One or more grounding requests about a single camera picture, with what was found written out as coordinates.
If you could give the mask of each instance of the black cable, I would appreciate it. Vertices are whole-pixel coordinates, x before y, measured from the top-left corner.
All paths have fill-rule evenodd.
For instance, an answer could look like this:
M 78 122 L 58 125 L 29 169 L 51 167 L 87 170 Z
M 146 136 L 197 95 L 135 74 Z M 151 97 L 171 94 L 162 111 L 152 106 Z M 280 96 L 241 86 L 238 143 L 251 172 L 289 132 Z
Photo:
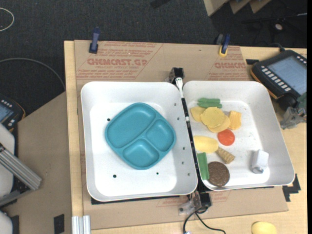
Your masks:
M 40 64 L 44 67 L 46 67 L 47 69 L 49 69 L 50 71 L 53 72 L 53 74 L 56 75 L 56 77 L 60 80 L 64 90 L 66 90 L 66 87 L 65 87 L 65 84 L 64 82 L 62 81 L 61 77 L 57 74 L 57 72 L 55 72 L 51 67 L 49 67 L 48 65 L 44 64 L 43 62 L 41 61 L 38 61 L 38 60 L 33 60 L 33 59 L 29 59 L 29 58 L 9 58 L 9 59 L 4 59 L 4 60 L 0 60 L 0 63 L 4 63 L 4 62 L 7 62 L 7 61 L 15 61 L 15 60 L 26 60 L 26 61 L 31 61 L 31 62 L 35 62 L 37 64 Z
M 186 234 L 186 229 L 185 229 L 186 223 L 187 223 L 187 221 L 190 219 L 190 217 L 191 217 L 193 214 L 195 214 L 195 215 L 198 217 L 199 221 L 200 221 L 206 228 L 208 228 L 208 229 L 210 229 L 210 230 L 212 230 L 212 231 L 223 232 L 224 234 L 226 234 L 225 231 L 222 230 L 222 229 L 216 229 L 216 228 L 209 227 L 209 226 L 206 225 L 206 224 L 204 223 L 204 221 L 199 217 L 198 214 L 202 214 L 202 213 L 206 212 L 207 209 L 208 209 L 208 207 L 206 207 L 206 209 L 203 210 L 203 211 L 194 211 L 193 213 L 191 213 L 191 214 L 184 220 L 184 223 L 183 223 L 183 234 Z

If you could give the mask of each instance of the white cable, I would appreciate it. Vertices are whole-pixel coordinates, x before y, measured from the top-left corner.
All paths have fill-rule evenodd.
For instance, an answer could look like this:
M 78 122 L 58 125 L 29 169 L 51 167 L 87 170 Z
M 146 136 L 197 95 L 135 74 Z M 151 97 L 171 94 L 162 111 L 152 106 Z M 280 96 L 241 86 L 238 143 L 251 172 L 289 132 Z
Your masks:
M 4 28 L 4 29 L 0 29 L 0 32 L 1 32 L 1 31 L 7 30 L 8 28 L 10 28 L 13 25 L 15 18 L 14 18 L 14 15 L 13 15 L 13 13 L 11 11 L 9 11 L 9 10 L 7 10 L 5 8 L 1 8 L 1 7 L 0 7 L 0 10 L 4 10 L 4 11 L 6 11 L 7 13 L 9 13 L 12 16 L 11 24 L 9 26 L 7 26 L 6 28 Z

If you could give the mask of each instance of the teal plate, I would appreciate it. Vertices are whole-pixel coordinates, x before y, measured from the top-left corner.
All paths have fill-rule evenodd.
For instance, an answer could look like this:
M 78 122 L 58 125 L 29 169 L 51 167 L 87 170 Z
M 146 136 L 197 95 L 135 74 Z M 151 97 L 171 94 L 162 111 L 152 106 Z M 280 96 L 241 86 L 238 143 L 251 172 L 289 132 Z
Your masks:
M 168 154 L 176 143 L 176 133 L 159 112 L 139 102 L 122 110 L 107 124 L 105 139 L 128 165 L 144 170 Z

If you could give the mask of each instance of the brown toy cookie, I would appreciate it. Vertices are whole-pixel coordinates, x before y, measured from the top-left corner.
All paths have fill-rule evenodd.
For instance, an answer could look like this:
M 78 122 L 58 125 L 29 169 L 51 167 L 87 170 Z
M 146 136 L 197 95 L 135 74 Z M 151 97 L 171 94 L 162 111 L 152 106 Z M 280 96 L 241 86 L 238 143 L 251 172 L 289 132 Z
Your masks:
M 229 169 L 221 162 L 210 162 L 208 164 L 209 179 L 208 181 L 217 186 L 224 186 L 230 180 Z

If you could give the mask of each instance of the device screen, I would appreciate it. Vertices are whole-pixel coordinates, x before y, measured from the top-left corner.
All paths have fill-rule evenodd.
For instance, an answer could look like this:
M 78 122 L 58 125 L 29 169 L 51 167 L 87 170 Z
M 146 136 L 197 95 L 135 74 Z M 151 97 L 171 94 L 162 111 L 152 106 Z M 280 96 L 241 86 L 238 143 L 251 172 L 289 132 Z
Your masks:
M 9 116 L 13 114 L 13 111 L 4 107 L 0 104 L 0 122 L 3 122 L 5 119 L 7 119 Z
M 300 95 L 307 91 L 307 67 L 297 61 L 295 57 L 285 58 L 269 65 L 268 68 Z

